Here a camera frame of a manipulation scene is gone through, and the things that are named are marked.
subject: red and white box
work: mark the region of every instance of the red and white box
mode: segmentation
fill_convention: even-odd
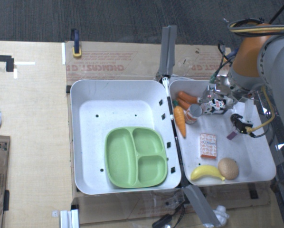
[[[215,135],[207,133],[202,133],[200,135],[200,157],[210,159],[217,158],[217,142]]]

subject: dark floor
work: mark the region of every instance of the dark floor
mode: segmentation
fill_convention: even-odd
[[[177,44],[237,48],[242,38],[226,21],[268,22],[284,0],[0,0],[0,40],[63,42],[72,28],[82,41],[161,43],[177,25]],[[284,11],[274,21],[284,24]]]

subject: wooden table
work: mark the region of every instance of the wooden table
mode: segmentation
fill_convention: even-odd
[[[70,210],[73,199],[66,94],[66,67],[62,43],[0,41],[0,55],[16,62],[18,75],[0,62],[0,135],[11,137],[7,189],[9,210],[4,228],[57,228],[60,210]],[[227,210],[226,227],[283,227],[271,190],[264,206]],[[151,226],[157,218],[117,221],[84,227]],[[180,227],[204,227],[197,215],[185,216]]]

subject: green divided plate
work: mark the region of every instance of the green divided plate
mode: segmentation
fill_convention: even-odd
[[[167,175],[163,140],[151,128],[111,130],[105,140],[105,164],[110,181],[121,188],[159,185]]]

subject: orange carrot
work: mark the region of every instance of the orange carrot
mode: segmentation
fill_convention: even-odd
[[[181,106],[185,111],[190,107],[190,103],[187,103],[184,100],[181,100],[179,97],[176,98],[176,100],[178,101],[178,105]]]
[[[197,104],[198,103],[198,98],[197,97],[191,96],[191,95],[185,93],[184,91],[179,91],[178,92],[178,97],[181,100],[184,100],[184,101],[186,101],[187,103],[190,103],[190,104]]]
[[[184,110],[179,106],[178,101],[174,100],[174,118],[178,129],[180,130],[183,138],[186,137],[186,125],[184,119]]]

